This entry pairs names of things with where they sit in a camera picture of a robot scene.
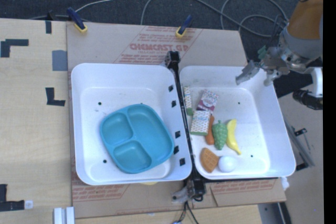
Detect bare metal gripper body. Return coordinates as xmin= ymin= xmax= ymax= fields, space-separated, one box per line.
xmin=259 ymin=46 xmax=307 ymax=75

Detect purple and white carton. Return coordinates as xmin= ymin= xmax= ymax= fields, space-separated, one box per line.
xmin=196 ymin=89 xmax=219 ymax=114

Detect white plastic tray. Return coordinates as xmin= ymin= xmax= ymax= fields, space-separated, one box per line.
xmin=70 ymin=62 xmax=193 ymax=186
xmin=179 ymin=65 xmax=297 ymax=180

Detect yellow banana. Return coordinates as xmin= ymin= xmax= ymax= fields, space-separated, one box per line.
xmin=226 ymin=119 xmax=242 ymax=156

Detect green grapes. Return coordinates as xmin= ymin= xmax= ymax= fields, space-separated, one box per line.
xmin=212 ymin=120 xmax=228 ymax=151

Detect white and green patterned carton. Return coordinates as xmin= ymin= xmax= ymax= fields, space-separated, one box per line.
xmin=190 ymin=110 xmax=212 ymax=136

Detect orange carrot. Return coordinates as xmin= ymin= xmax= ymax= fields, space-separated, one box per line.
xmin=205 ymin=114 xmax=216 ymax=146

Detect thin black rod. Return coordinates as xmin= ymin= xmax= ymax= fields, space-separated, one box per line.
xmin=173 ymin=65 xmax=200 ymax=184

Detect white ball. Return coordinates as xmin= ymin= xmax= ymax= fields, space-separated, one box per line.
xmin=218 ymin=155 xmax=237 ymax=173

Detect orange waffle biscuit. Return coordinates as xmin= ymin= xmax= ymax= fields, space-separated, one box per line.
xmin=199 ymin=147 xmax=220 ymax=174

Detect brown cardboard board red print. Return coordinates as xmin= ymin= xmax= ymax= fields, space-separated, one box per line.
xmin=65 ymin=20 xmax=287 ymax=219

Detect blue divided plate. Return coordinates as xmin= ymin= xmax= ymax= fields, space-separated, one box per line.
xmin=99 ymin=103 xmax=175 ymax=174

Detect black cylinder on white bracket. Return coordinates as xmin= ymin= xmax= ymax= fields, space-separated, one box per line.
xmin=292 ymin=66 xmax=324 ymax=111

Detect black block with thin wires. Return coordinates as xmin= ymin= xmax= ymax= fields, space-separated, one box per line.
xmin=183 ymin=178 xmax=207 ymax=201
xmin=165 ymin=50 xmax=181 ymax=69

